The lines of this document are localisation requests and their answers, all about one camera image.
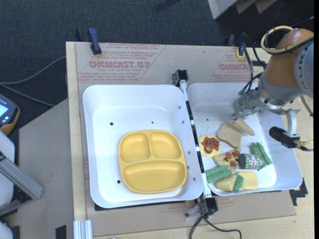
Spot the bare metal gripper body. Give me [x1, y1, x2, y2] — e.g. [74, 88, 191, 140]
[233, 89, 288, 115]

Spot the tan bread slice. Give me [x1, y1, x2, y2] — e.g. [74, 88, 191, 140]
[216, 122, 243, 149]

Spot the white plastic tray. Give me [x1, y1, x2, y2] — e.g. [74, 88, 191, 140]
[82, 84, 205, 209]
[186, 82, 304, 197]

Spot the green asparagus bundle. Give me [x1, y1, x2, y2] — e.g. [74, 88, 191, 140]
[232, 173, 245, 193]
[205, 165, 233, 184]
[250, 141, 273, 166]

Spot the round toy pizza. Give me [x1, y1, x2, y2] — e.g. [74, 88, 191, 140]
[198, 134, 222, 158]

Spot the thin black and white rod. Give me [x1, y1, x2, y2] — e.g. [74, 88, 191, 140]
[179, 79, 213, 198]

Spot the toy pizza slice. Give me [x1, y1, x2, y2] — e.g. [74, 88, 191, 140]
[213, 147, 242, 170]

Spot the small green can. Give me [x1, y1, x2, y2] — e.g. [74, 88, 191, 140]
[238, 153, 266, 170]

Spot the pale yellow cheese slice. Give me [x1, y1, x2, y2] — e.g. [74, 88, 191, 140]
[236, 170, 259, 190]

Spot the yellow cheese wedge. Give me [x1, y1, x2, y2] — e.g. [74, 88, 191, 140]
[215, 174, 238, 192]

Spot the brown cardboard board red print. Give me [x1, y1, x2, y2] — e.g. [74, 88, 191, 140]
[74, 41, 297, 237]

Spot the yellow divided plate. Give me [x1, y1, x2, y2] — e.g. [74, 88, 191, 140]
[118, 129, 188, 194]

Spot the black cylinder on white bracket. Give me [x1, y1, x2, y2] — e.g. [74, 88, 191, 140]
[268, 109, 302, 149]

